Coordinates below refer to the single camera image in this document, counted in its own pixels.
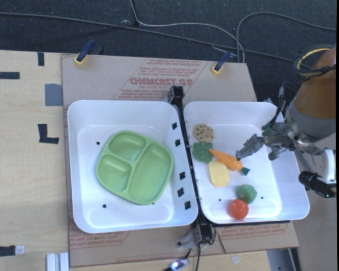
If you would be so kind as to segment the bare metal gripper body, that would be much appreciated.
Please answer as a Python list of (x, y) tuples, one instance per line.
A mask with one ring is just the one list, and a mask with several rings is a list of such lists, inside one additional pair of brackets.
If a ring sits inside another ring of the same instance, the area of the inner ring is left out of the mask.
[(296, 123), (274, 123), (263, 128), (265, 145), (272, 148), (287, 148), (307, 153), (316, 153), (318, 139), (303, 132)]

